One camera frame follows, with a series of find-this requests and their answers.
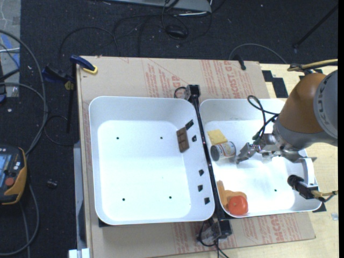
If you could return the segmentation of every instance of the can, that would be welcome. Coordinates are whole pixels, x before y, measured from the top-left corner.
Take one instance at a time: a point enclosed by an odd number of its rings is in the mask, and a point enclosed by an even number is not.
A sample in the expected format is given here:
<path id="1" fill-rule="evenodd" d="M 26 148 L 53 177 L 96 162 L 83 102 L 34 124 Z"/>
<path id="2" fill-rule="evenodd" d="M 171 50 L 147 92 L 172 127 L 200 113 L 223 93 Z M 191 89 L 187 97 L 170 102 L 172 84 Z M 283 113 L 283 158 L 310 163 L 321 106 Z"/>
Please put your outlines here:
<path id="1" fill-rule="evenodd" d="M 218 161 L 219 159 L 234 157 L 237 153 L 235 145 L 233 142 L 228 141 L 223 144 L 217 144 L 210 147 L 210 154 L 213 161 Z"/>

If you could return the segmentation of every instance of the multimeter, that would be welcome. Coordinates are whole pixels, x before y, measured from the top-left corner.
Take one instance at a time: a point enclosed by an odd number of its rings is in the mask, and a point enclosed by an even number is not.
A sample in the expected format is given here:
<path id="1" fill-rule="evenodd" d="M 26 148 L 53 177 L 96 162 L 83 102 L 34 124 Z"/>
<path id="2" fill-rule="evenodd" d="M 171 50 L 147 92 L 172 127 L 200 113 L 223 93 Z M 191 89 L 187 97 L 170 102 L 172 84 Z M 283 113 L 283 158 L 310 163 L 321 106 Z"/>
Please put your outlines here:
<path id="1" fill-rule="evenodd" d="M 17 203 L 25 188 L 26 156 L 19 147 L 0 144 L 0 204 Z"/>

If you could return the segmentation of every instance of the red tomato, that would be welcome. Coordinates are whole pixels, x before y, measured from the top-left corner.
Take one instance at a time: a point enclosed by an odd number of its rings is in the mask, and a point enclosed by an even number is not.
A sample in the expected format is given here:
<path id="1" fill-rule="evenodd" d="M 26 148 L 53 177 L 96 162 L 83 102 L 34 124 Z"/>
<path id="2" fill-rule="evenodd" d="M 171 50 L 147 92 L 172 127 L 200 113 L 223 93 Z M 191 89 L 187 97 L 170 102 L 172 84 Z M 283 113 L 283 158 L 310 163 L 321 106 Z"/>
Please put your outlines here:
<path id="1" fill-rule="evenodd" d="M 227 205 L 230 214 L 243 215 L 248 212 L 247 199 L 242 195 L 233 196 Z"/>

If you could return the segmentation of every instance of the black floor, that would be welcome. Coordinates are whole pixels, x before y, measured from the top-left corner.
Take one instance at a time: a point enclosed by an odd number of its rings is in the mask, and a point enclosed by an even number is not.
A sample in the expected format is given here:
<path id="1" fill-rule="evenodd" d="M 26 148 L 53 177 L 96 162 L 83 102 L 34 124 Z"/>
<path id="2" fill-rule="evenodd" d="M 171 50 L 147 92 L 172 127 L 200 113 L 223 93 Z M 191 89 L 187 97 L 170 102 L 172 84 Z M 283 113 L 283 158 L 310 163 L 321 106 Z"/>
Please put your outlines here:
<path id="1" fill-rule="evenodd" d="M 67 74 L 72 54 L 218 60 L 239 54 L 247 61 L 306 64 L 338 58 L 338 9 L 298 49 L 292 46 L 337 4 L 338 0 L 213 0 L 212 15 L 178 18 L 171 13 L 184 11 L 166 8 L 164 25 L 179 25 L 189 32 L 186 39 L 176 40 L 162 27 L 162 8 L 94 0 L 21 0 L 20 38 L 40 69 L 51 63 Z M 20 67 L 20 82 L 41 92 L 38 67 L 23 45 Z M 28 180 L 40 212 L 30 252 L 31 257 L 60 258 L 76 248 L 73 144 L 78 141 L 77 104 L 71 132 L 66 133 L 69 92 L 62 83 L 45 86 L 51 118 L 28 159 Z M 43 114 L 41 99 L 22 88 L 19 98 L 0 104 L 1 142 L 28 150 Z M 49 180 L 57 187 L 47 186 Z M 31 237 L 36 211 L 29 189 L 21 203 Z M 19 205 L 0 206 L 0 256 L 21 249 L 26 242 L 24 227 Z M 27 251 L 13 257 L 27 257 Z"/>

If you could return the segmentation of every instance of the empty white tray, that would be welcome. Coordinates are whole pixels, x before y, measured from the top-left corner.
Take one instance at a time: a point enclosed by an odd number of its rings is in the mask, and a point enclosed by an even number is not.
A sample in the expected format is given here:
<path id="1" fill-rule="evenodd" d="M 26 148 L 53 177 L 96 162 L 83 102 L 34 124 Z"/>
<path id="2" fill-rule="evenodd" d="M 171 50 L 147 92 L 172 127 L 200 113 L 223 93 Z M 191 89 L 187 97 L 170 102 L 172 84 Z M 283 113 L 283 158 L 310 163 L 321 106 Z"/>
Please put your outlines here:
<path id="1" fill-rule="evenodd" d="M 263 108 L 279 113 L 284 102 L 278 99 L 260 100 Z M 236 154 L 245 143 L 262 127 L 262 112 L 249 104 L 246 99 L 208 99 L 200 105 L 207 146 L 211 143 L 207 131 L 220 129 L 224 136 L 236 146 Z M 272 132 L 272 123 L 266 133 Z M 212 161 L 216 181 L 223 181 L 225 189 L 241 191 L 247 195 L 248 213 L 236 218 L 313 211 L 320 207 L 317 199 L 306 200 L 288 185 L 287 179 L 294 174 L 304 177 L 301 163 L 292 163 L 282 157 L 263 163 L 262 155 L 256 153 L 238 165 L 229 160 Z"/>
<path id="2" fill-rule="evenodd" d="M 213 192 L 192 104 L 173 98 L 97 97 L 89 115 L 95 208 L 101 221 L 167 223 L 213 215 Z M 190 148 L 181 153 L 176 132 L 191 120 Z"/>

